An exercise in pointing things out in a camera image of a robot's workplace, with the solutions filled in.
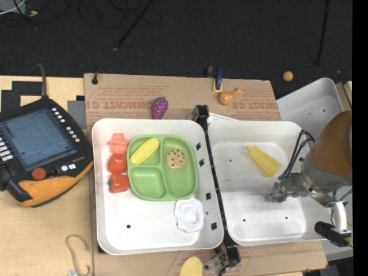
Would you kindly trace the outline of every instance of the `white flower-shaped object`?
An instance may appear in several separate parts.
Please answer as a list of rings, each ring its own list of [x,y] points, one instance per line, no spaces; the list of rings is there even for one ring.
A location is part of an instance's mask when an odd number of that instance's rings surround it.
[[[190,233],[203,229],[205,215],[201,201],[195,198],[178,200],[174,213],[178,219],[179,230]]]

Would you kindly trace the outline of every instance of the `yellow corn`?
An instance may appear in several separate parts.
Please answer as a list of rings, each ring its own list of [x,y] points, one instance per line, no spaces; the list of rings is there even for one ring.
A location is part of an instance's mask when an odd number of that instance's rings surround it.
[[[133,164],[141,164],[148,159],[159,148],[160,141],[152,137],[144,142],[131,156],[131,162]]]

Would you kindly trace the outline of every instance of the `brown cookie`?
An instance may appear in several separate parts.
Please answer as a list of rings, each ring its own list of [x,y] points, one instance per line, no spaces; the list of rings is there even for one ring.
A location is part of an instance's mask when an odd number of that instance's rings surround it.
[[[181,149],[173,148],[165,154],[166,164],[173,170],[185,167],[187,162],[186,155]]]

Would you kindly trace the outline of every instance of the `display screen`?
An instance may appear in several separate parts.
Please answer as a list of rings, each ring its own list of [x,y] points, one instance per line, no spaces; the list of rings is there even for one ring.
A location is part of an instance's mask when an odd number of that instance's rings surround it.
[[[26,171],[76,152],[47,109],[2,121],[0,130]]]

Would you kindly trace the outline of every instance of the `black surface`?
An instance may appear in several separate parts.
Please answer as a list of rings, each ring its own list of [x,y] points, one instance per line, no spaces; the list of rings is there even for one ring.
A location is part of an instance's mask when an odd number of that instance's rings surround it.
[[[213,65],[224,78],[270,80],[276,98],[323,77],[352,80],[352,0],[330,1],[318,65],[326,0],[155,0],[113,51],[149,1],[27,0],[25,17],[0,15],[0,74],[29,75],[41,63],[47,76],[82,77],[98,66],[201,77]]]

